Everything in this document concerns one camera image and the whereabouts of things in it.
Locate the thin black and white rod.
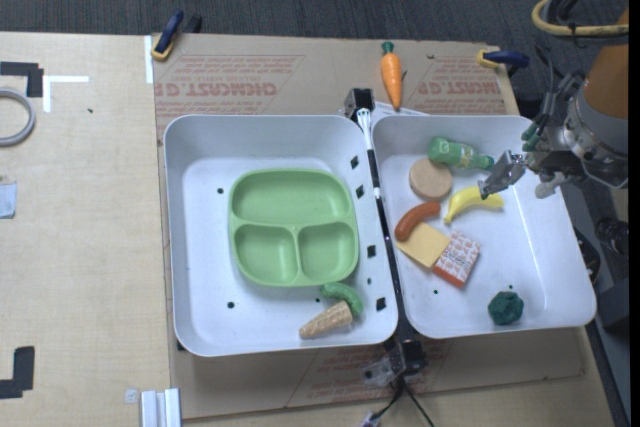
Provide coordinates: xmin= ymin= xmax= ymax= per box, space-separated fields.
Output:
xmin=356 ymin=107 xmax=407 ymax=344

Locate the tan cone with green top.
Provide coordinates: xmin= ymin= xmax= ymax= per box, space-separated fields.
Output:
xmin=298 ymin=281 xmax=365 ymax=341

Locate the grey tape roll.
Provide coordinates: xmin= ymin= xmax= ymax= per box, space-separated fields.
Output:
xmin=0 ymin=87 xmax=37 ymax=148

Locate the green bottle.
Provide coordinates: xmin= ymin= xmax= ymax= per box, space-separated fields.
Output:
xmin=427 ymin=136 xmax=496 ymax=172

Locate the black block with thin wires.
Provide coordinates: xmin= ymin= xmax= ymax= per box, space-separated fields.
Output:
xmin=383 ymin=338 xmax=429 ymax=377
xmin=343 ymin=87 xmax=376 ymax=119

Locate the orange carrot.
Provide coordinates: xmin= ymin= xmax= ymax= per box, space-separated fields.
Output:
xmin=379 ymin=41 xmax=404 ymax=112

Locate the brown cardboard board red print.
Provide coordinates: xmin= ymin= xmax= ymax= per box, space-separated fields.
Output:
xmin=151 ymin=32 xmax=586 ymax=421

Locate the tan round biscuit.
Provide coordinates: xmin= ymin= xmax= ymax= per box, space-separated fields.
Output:
xmin=408 ymin=157 xmax=454 ymax=203

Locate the dark green broccoli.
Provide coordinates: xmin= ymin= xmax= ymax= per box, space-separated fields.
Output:
xmin=487 ymin=290 xmax=526 ymax=327

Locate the orange and white carton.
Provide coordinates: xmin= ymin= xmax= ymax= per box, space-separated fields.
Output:
xmin=431 ymin=231 xmax=482 ymax=290

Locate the black cylinder on white bracket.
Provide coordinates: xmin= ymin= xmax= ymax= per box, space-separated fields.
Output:
xmin=534 ymin=170 xmax=630 ymax=259

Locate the white plastic tray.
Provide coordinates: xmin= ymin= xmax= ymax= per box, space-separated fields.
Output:
xmin=371 ymin=113 xmax=598 ymax=340
xmin=163 ymin=113 xmax=400 ymax=359

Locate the yellow banana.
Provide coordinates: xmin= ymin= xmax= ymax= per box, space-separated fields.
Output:
xmin=443 ymin=185 xmax=505 ymax=225

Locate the yellow cheese slice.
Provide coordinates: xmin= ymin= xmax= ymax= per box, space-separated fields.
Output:
xmin=395 ymin=221 xmax=452 ymax=269

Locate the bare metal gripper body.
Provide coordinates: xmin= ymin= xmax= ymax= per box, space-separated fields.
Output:
xmin=524 ymin=122 xmax=630 ymax=190

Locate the red sausage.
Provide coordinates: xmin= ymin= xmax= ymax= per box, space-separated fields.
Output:
xmin=394 ymin=200 xmax=443 ymax=243

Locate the green divided plate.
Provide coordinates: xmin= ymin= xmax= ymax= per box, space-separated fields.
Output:
xmin=227 ymin=168 xmax=361 ymax=288

